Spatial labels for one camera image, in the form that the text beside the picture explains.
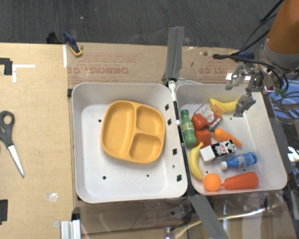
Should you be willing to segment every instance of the wooden surface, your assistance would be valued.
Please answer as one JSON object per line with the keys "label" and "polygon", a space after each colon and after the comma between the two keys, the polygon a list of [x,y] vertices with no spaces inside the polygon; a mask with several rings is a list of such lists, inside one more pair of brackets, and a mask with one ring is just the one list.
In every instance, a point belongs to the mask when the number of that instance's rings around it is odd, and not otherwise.
{"label": "wooden surface", "polygon": [[[0,57],[17,68],[17,82],[0,65],[0,112],[14,113],[12,139],[24,178],[1,142],[0,200],[8,199],[0,239],[60,238],[54,221],[71,220],[73,210],[67,70],[62,45],[2,44]],[[56,202],[46,194],[57,193]]]}

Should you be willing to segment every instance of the yellow banana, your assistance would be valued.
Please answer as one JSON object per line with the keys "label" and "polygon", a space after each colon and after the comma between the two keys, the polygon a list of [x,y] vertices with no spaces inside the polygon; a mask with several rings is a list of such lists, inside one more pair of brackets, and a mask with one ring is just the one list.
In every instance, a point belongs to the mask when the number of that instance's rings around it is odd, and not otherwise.
{"label": "yellow banana", "polygon": [[225,112],[231,112],[233,110],[236,109],[236,105],[238,103],[238,100],[235,101],[231,101],[231,102],[227,102],[227,103],[223,103],[217,99],[214,98],[210,98],[209,102],[210,102],[210,106],[212,107],[214,104],[217,104],[220,108],[222,108]]}
{"label": "yellow banana", "polygon": [[200,148],[204,144],[200,142],[199,145],[194,147],[193,149],[190,150],[190,153],[188,155],[188,164],[189,164],[189,170],[192,176],[194,176],[198,180],[203,179],[203,173],[201,172],[199,166],[198,166],[198,157],[200,154]]}

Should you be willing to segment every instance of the blue water bottle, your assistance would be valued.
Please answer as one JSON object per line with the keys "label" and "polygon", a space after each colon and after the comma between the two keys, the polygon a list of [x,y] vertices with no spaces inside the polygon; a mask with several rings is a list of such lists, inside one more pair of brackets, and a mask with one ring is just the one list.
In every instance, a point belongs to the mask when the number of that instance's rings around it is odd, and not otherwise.
{"label": "blue water bottle", "polygon": [[257,156],[253,152],[248,152],[246,154],[235,155],[227,161],[220,162],[220,168],[226,170],[228,167],[233,168],[244,168],[249,165],[257,163]]}

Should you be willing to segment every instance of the carrot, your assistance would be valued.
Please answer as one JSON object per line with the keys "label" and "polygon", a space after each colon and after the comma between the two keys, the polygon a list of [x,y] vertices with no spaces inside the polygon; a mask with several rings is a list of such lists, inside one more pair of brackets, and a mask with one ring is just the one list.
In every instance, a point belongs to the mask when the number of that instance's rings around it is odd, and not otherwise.
{"label": "carrot", "polygon": [[212,128],[209,127],[208,130],[213,133],[213,137],[218,141],[227,141],[227,140],[233,140],[233,143],[237,146],[243,146],[243,144],[237,140],[235,137],[233,137],[230,133],[227,131],[221,129],[221,128]]}

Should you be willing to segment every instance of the black scissors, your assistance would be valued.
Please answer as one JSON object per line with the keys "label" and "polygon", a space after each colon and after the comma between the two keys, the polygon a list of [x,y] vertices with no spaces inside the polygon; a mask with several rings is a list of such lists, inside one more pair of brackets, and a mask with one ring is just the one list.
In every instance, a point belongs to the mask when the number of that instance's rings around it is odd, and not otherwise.
{"label": "black scissors", "polygon": [[[4,118],[6,116],[10,117],[10,119],[11,119],[9,123],[4,122]],[[6,147],[10,151],[10,154],[14,160],[16,167],[18,168],[21,176],[24,178],[24,172],[23,172],[18,154],[16,152],[14,143],[11,138],[13,124],[14,124],[13,113],[8,112],[8,111],[0,112],[0,139],[5,143]]]}

